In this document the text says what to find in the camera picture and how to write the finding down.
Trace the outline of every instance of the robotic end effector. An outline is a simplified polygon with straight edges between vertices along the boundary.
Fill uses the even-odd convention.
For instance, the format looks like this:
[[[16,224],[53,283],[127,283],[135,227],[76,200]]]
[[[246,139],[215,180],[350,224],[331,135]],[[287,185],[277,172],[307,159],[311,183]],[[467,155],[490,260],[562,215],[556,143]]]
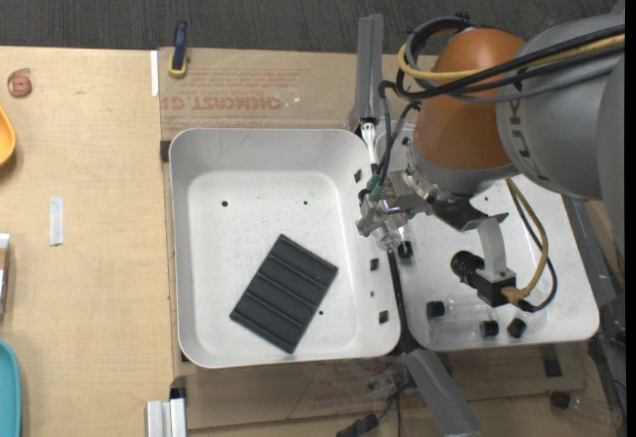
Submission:
[[[528,43],[468,25],[465,17],[448,19],[420,26],[400,51],[393,88],[420,113],[406,169],[385,168],[361,195],[360,233],[394,247],[395,230],[419,213],[460,231],[476,228],[485,266],[470,276],[453,271],[492,306],[505,304],[497,297],[502,284],[516,283],[498,227],[506,215],[488,217],[470,200],[498,180],[514,185],[508,178],[521,172],[552,191],[604,200],[624,256],[624,13],[555,26]],[[420,71],[416,59],[426,39],[449,28],[457,34],[433,72]],[[406,74],[423,90],[406,90]]]

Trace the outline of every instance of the wooden tabletop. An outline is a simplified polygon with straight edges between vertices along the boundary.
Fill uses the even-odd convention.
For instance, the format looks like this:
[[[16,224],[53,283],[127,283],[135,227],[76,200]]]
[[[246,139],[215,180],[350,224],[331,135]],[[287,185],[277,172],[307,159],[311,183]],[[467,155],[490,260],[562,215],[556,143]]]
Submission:
[[[0,48],[0,80],[21,68],[31,70],[28,96],[10,96],[0,81],[0,104],[17,134],[15,157],[0,168],[0,232],[12,234],[0,338],[20,366],[22,435],[142,436],[145,403],[167,399],[173,379],[150,53]],[[64,239],[54,246],[51,197],[64,202]],[[602,396],[591,361],[585,367],[588,389]],[[545,396],[471,407],[490,436],[614,435],[607,428],[571,427],[550,411]],[[406,435],[441,435],[427,409],[405,417]],[[323,436],[352,421],[196,435]],[[396,435],[395,424],[391,413],[373,435]]]

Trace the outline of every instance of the teal plastic object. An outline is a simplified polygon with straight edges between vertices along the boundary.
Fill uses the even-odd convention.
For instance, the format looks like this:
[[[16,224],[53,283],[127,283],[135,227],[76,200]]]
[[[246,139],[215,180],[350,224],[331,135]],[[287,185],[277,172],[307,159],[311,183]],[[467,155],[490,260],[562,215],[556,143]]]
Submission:
[[[22,394],[15,353],[0,340],[0,437],[20,437]]]

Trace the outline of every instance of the white tape strip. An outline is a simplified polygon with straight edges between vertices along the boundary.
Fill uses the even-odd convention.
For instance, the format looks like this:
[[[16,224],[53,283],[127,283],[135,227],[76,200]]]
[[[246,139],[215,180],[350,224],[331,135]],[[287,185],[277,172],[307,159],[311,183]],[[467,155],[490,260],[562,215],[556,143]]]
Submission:
[[[152,78],[152,95],[159,95],[159,52],[150,52],[150,77]]]
[[[49,246],[64,242],[64,198],[51,197],[49,203]]]

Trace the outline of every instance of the yellow cable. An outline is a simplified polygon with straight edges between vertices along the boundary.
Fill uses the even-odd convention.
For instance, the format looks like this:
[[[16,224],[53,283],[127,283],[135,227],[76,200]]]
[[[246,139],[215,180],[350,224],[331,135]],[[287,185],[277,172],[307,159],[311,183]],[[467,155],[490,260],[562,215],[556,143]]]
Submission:
[[[574,56],[582,56],[583,54],[587,54],[593,51],[599,51],[601,49],[607,49],[609,47],[615,47],[620,44],[625,43],[625,35],[613,36],[610,38],[606,38],[604,40],[600,40],[598,42],[593,42],[587,45],[583,45],[581,47],[577,47],[575,49],[570,49],[569,51],[562,52],[560,54],[556,54],[554,56],[548,56],[546,58],[536,60],[532,63],[528,63],[527,65],[523,65],[518,67],[517,70],[526,70],[528,68],[537,67],[540,65],[546,65],[547,63],[554,63],[555,61],[562,61],[569,58],[573,58]],[[408,62],[405,58],[406,54],[406,45],[402,45],[397,52],[397,62],[399,63],[399,67],[401,70],[414,78],[424,78],[426,80],[457,80],[458,78],[464,78],[466,76],[472,76],[478,72],[482,72],[486,69],[474,69],[474,70],[463,70],[461,72],[423,72],[420,70],[414,70],[408,65]]]
[[[528,297],[528,295],[531,293],[531,291],[535,288],[535,286],[539,282],[539,279],[541,278],[541,275],[544,272],[546,263],[548,262],[548,235],[546,234],[546,230],[544,229],[544,226],[542,225],[541,221],[539,220],[539,218],[537,218],[535,211],[532,209],[530,204],[528,204],[528,201],[526,200],[524,195],[521,193],[521,190],[519,190],[517,185],[515,185],[515,183],[511,179],[507,179],[506,183],[508,184],[508,188],[510,189],[510,191],[514,193],[515,196],[517,196],[517,198],[519,199],[519,202],[526,209],[526,212],[528,213],[529,217],[532,219],[535,226],[537,227],[537,230],[539,231],[539,236],[541,237],[541,245],[542,245],[541,257],[539,258],[537,269],[535,270],[535,275],[533,276],[532,280],[530,280],[530,283],[526,285],[526,287],[524,287],[523,289],[518,289],[517,287],[504,287],[501,290],[501,293],[504,296],[506,296],[506,298],[508,299],[510,303],[516,303],[517,301],[521,301],[522,299],[526,299]]]

